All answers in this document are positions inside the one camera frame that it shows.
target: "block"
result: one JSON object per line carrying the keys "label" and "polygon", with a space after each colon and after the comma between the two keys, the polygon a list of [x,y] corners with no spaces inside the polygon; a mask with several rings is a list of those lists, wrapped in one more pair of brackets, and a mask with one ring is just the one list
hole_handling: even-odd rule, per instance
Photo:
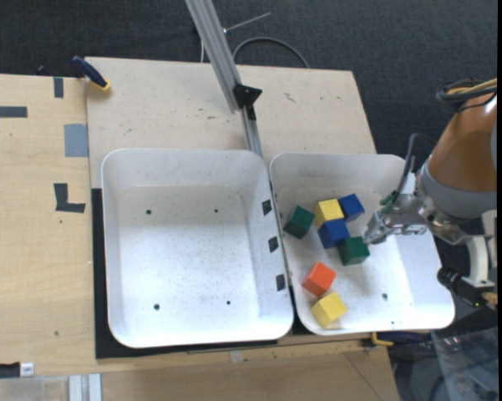
{"label": "block", "polygon": [[369,257],[369,248],[361,236],[344,239],[337,246],[344,266],[360,264]]}
{"label": "block", "polygon": [[345,221],[356,220],[361,214],[365,212],[362,203],[354,193],[347,195],[338,199],[340,206],[342,207],[343,214],[345,215]]}
{"label": "block", "polygon": [[297,239],[302,239],[310,230],[314,215],[299,205],[293,208],[290,217],[284,225],[284,231]]}
{"label": "block", "polygon": [[321,297],[332,285],[336,272],[318,261],[314,264],[302,281],[302,287],[313,295]]}
{"label": "block", "polygon": [[316,226],[319,228],[325,221],[337,220],[343,218],[342,207],[337,199],[320,200],[314,206]]}
{"label": "block", "polygon": [[317,319],[319,325],[326,327],[347,312],[347,307],[335,292],[331,292],[325,297],[320,298],[312,306],[310,312]]}
{"label": "block", "polygon": [[325,249],[338,246],[341,241],[350,236],[343,218],[325,221],[317,230],[317,234]]}

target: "wooden table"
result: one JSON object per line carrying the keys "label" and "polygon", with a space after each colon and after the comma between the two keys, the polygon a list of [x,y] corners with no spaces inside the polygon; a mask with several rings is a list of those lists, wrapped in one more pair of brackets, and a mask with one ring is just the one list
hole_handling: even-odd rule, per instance
{"label": "wooden table", "polygon": [[[245,143],[208,64],[89,61],[112,82],[110,94],[65,78],[56,97],[51,77],[0,74],[0,106],[28,109],[27,118],[0,117],[0,363],[34,363],[42,376],[104,373],[104,390],[128,393],[138,370],[196,373],[205,382],[216,373],[266,378],[268,367],[288,378],[288,369],[326,364],[322,376],[333,373],[334,385],[371,389],[360,399],[397,399],[386,350],[362,348],[368,333],[288,334],[274,348],[96,360],[90,192],[101,159],[122,146]],[[255,107],[267,162],[284,151],[375,152],[352,73],[238,69],[245,84],[264,90]],[[66,155],[64,126],[72,124],[89,125],[89,158]],[[83,213],[56,211],[56,183],[67,183],[68,201],[84,203]]]}

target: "yellow cube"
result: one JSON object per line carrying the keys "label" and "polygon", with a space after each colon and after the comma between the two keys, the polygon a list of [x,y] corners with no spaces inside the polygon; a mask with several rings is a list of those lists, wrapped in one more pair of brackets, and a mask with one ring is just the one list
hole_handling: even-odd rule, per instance
{"label": "yellow cube", "polygon": [[343,211],[337,199],[320,200],[314,207],[314,221],[317,228],[325,221],[338,220],[343,218]]}
{"label": "yellow cube", "polygon": [[317,319],[319,325],[326,327],[332,321],[338,319],[347,312],[347,307],[335,292],[331,292],[325,297],[320,298],[317,303],[312,306],[310,312],[312,312],[312,315]]}

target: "plastic tray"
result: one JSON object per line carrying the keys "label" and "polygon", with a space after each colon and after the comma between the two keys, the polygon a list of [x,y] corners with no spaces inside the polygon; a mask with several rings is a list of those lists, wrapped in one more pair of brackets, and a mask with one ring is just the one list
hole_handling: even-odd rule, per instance
{"label": "plastic tray", "polygon": [[293,309],[265,162],[116,150],[102,164],[109,326],[125,346],[274,340]]}
{"label": "plastic tray", "polygon": [[[310,211],[317,201],[356,193],[365,213],[347,228],[351,236],[365,232],[378,202],[397,187],[404,160],[392,155],[319,155],[287,153],[271,162],[271,181],[282,224],[295,205]],[[321,335],[447,327],[454,302],[436,278],[439,254],[429,232],[421,236],[390,236],[369,246],[361,264],[344,266],[336,248],[325,250],[317,228],[301,239],[282,237],[297,313],[311,332]],[[301,287],[308,269],[321,261],[337,276],[331,290],[348,312],[320,327],[310,312],[317,297]]]}

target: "orange cube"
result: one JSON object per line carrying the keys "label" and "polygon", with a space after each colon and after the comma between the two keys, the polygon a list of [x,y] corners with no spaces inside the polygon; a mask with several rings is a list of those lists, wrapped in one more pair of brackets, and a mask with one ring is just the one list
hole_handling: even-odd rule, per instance
{"label": "orange cube", "polygon": [[315,296],[320,297],[328,291],[335,277],[336,272],[333,269],[318,261],[310,268],[301,285]]}

